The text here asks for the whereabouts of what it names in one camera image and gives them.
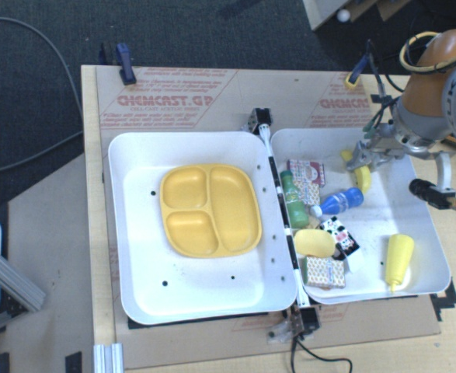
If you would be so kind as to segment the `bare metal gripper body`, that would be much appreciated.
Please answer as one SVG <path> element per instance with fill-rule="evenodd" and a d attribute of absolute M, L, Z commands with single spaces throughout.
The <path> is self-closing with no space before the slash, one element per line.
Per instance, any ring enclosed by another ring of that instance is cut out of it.
<path fill-rule="evenodd" d="M 441 138 L 442 127 L 437 124 L 381 124 L 367 143 L 367 152 L 373 157 L 429 157 Z"/>

